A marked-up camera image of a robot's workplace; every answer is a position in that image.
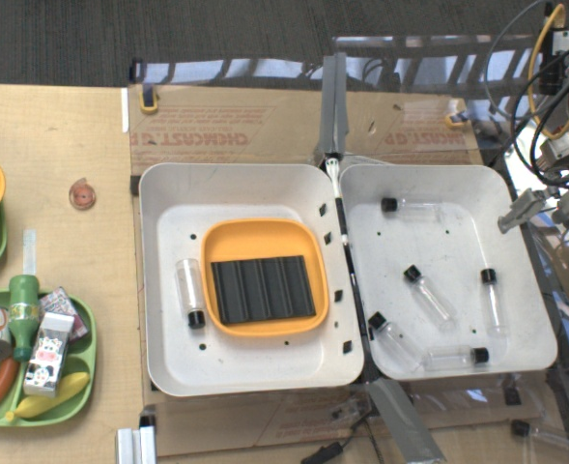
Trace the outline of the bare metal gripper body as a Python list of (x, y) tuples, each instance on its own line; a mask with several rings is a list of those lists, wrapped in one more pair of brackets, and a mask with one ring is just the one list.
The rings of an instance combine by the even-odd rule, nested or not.
[(559, 139), (547, 139), (540, 150), (542, 169), (569, 169), (569, 131)]

